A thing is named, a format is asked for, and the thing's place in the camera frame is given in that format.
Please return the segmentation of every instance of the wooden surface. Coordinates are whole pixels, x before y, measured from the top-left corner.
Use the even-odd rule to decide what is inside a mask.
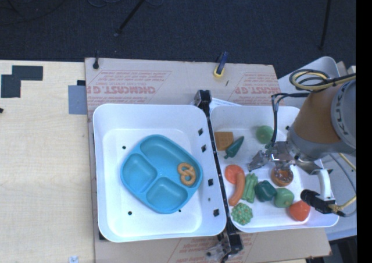
[[[0,61],[0,75],[12,65],[42,65],[44,76],[0,98],[0,262],[93,263],[87,115],[68,104],[84,63]]]

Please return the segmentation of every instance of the white tray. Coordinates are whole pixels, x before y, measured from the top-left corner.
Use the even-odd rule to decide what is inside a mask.
[[[104,104],[93,114],[98,226],[113,242],[214,236],[226,226],[220,183],[203,111],[192,105]],[[177,212],[160,214],[132,195],[120,167],[146,136],[163,135],[195,157],[199,189]]]
[[[298,112],[299,109],[295,107],[279,106],[277,141],[285,141],[287,137],[285,127],[292,125]],[[243,144],[235,157],[225,159],[226,152],[218,152],[224,187],[227,198],[229,199],[234,192],[235,185],[226,180],[224,175],[225,168],[230,164],[237,164],[243,168],[246,174],[249,173],[247,164],[252,161],[252,158],[259,150],[265,151],[264,144],[259,143],[256,139],[255,131],[261,125],[274,127],[273,109],[271,106],[217,106],[211,111],[210,120],[214,132],[233,132],[235,140],[244,136]],[[265,166],[251,171],[251,173],[255,173],[259,181],[268,180],[273,184],[270,179],[270,172],[273,167],[274,164],[269,162]],[[291,166],[291,170],[294,174],[294,180],[286,188],[294,193],[294,202],[301,199],[300,193],[303,189],[320,192],[320,184],[317,176],[310,176],[296,166]],[[334,214],[321,214],[314,208],[311,208],[309,217],[303,222],[297,222],[290,217],[287,209],[275,207],[273,201],[260,202],[255,198],[253,204],[244,200],[240,200],[240,202],[252,208],[253,218],[243,226],[236,223],[233,219],[232,222],[239,230],[248,233],[296,228],[330,227],[335,225],[339,218]]]

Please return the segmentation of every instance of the dark carpet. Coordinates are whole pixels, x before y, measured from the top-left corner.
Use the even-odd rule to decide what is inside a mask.
[[[356,0],[0,0],[0,59],[99,57],[274,65],[278,78],[322,56],[356,64]]]

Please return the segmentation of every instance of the blue and yellow clamp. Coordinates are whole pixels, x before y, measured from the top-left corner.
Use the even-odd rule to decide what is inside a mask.
[[[219,58],[217,59],[217,62],[220,62],[219,65],[216,66],[214,69],[213,75],[217,78],[221,78],[223,73],[225,72],[225,63],[228,57],[228,53],[222,52]]]

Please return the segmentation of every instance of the blue plate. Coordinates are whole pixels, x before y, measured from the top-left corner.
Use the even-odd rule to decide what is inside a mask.
[[[193,184],[186,185],[181,181],[180,163],[193,167],[196,176]],[[149,208],[171,214],[182,208],[198,189],[203,171],[199,162],[181,146],[165,136],[151,135],[128,154],[121,165],[120,178],[124,186]],[[190,180],[190,176],[184,176],[184,180]]]

